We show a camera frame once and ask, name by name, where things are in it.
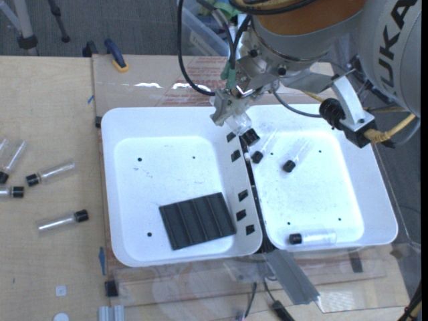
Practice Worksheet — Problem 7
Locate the black cylinder on white bracket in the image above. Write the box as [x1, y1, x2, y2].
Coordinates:
[318, 75, 379, 149]

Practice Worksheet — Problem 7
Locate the black ribbed holder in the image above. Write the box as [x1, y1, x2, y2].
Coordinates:
[158, 192, 237, 251]

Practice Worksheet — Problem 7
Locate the grey and black tripod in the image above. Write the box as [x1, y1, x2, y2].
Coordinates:
[0, 0, 72, 56]

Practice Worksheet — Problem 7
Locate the clear bottle with black cap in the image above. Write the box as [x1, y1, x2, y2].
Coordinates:
[282, 138, 314, 174]
[225, 111, 261, 147]
[0, 185, 25, 199]
[250, 128, 279, 165]
[25, 160, 78, 188]
[36, 209, 90, 235]
[288, 229, 337, 246]
[0, 138, 27, 185]

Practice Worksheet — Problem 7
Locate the clear plastic storage bin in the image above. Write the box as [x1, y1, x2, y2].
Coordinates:
[176, 0, 258, 57]

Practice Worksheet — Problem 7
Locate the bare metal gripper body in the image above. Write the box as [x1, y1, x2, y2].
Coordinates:
[233, 47, 312, 97]

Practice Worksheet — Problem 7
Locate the white plastic tray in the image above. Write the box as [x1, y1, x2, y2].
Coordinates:
[245, 103, 399, 253]
[100, 106, 263, 268]

